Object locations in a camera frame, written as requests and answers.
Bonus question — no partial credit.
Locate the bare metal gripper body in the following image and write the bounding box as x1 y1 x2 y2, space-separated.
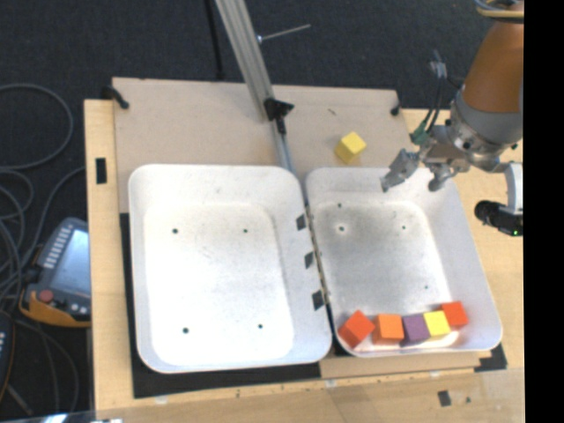
418 122 504 174

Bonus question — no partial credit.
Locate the yellow cube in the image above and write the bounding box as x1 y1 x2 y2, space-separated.
333 130 368 166
423 309 452 338

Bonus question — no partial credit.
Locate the white plastic tray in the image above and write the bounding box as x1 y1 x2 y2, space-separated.
303 167 504 360
127 163 333 375

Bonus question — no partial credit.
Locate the red cube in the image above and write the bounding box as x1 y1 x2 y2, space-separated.
337 309 377 350
440 301 470 330

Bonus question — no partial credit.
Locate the purple cube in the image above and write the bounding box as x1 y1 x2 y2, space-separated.
400 313 432 347

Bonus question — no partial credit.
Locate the orange cube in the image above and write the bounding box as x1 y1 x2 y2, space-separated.
371 313 406 347

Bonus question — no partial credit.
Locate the brown cardboard board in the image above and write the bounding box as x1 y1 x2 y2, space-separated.
111 76 494 381

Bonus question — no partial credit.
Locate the black cylinder on white bracket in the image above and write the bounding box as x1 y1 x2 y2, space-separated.
474 160 525 238

